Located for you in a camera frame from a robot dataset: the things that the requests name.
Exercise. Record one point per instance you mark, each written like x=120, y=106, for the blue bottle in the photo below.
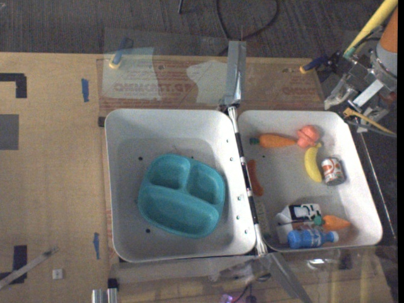
x=307, y=238

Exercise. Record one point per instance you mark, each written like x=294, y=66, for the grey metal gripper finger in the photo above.
x=337, y=95
x=353, y=94

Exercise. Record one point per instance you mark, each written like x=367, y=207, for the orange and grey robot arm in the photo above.
x=390, y=33

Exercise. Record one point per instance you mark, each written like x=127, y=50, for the orange and white can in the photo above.
x=333, y=170

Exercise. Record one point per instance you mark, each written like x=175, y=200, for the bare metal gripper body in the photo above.
x=363, y=73

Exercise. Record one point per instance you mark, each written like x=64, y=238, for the white plastic tray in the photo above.
x=132, y=131
x=284, y=181

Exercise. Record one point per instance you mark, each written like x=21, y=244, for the long orange carrot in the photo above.
x=276, y=140

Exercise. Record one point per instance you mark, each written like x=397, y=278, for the teal divided plate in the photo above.
x=180, y=197

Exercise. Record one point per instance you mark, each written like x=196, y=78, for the yellow banana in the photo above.
x=312, y=166

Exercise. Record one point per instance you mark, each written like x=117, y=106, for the white and black carton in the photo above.
x=300, y=213

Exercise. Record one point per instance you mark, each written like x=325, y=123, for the short orange carrot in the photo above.
x=334, y=223

